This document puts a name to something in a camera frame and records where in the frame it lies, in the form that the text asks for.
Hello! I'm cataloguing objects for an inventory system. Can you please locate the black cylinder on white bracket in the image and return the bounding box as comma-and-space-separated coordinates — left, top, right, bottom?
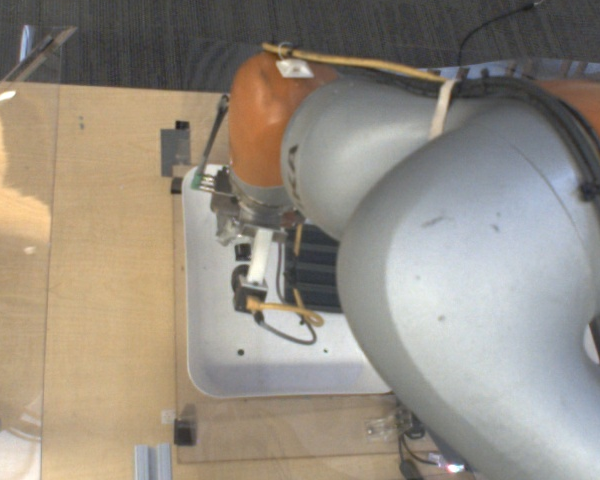
231, 229, 275, 315

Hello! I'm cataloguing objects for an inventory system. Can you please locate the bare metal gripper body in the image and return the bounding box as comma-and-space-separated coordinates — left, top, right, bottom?
209, 166, 304, 247

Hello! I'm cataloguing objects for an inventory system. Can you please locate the white plastic tray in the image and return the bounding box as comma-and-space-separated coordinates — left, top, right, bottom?
181, 164, 397, 400

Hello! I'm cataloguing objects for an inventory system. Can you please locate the black ribbed block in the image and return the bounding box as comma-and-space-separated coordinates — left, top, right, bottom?
283, 222, 345, 315

